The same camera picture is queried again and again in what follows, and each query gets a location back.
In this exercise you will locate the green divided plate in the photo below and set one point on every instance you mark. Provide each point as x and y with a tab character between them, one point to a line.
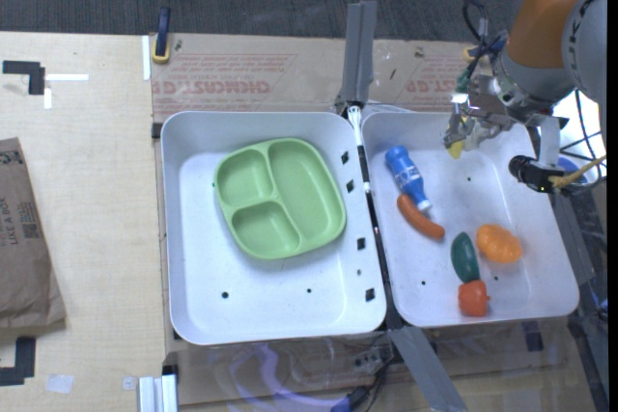
282	195

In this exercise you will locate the red-orange toy pepper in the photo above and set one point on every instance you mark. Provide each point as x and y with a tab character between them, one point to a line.
473	299

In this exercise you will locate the dark green toy vegetable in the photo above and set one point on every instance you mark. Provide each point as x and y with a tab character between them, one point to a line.
464	257

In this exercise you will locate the yellow toy food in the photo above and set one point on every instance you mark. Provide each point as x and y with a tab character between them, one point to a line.
455	151

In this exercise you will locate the brown paper bag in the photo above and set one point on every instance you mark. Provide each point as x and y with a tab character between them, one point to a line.
24	236

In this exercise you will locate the blue bottle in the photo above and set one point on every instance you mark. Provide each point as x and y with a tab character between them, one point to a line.
404	173

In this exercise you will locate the orange toy fruit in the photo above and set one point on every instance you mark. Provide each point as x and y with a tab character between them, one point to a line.
498	244

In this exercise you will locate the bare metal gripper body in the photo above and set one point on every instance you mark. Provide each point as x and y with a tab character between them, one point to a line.
487	103

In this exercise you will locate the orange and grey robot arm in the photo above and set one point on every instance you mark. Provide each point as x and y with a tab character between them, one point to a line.
545	14

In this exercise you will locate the brown cardboard board red print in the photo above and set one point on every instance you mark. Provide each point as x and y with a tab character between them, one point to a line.
289	72

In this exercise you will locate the white plastic tray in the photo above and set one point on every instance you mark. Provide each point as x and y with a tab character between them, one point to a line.
270	294
483	207

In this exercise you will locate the orange sausage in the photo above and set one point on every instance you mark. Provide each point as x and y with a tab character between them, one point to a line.
419	217

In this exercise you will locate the blue round object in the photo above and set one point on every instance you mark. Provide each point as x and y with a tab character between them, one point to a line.
573	167

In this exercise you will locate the black cylinder on white bracket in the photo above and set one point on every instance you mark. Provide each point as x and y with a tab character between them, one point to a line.
536	174

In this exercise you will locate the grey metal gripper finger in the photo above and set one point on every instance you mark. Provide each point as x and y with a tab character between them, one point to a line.
454	130
477	135

